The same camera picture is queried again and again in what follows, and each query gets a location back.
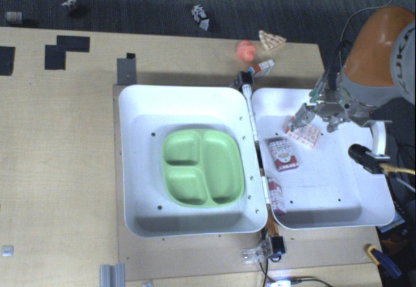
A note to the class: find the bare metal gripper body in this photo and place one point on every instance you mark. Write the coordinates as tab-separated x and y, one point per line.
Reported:
334	105

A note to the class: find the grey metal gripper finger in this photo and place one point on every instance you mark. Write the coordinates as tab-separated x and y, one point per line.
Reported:
334	123
303	116

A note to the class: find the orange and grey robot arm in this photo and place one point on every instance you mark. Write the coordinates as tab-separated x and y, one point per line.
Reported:
367	58

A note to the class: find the white carton with orange pattern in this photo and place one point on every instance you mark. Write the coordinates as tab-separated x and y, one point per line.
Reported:
308	136

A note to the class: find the thin black and white rod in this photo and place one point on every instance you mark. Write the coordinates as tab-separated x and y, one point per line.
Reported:
250	107

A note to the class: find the red and white small carton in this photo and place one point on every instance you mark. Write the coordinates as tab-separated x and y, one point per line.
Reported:
261	68

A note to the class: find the white plastic tray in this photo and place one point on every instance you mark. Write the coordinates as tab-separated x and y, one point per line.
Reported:
146	162
328	188

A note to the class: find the toy pizza slice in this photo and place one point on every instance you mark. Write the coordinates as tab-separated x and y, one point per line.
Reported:
269	40

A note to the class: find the pink and white carton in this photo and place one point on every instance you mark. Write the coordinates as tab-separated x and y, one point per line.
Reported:
276	196

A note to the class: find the green divided plate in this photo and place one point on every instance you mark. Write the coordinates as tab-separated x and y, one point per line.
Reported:
221	162

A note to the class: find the small white square block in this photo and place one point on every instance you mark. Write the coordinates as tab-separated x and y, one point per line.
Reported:
7	250

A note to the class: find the black cylinder on white bracket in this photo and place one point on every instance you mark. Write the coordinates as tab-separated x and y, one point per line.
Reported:
365	156

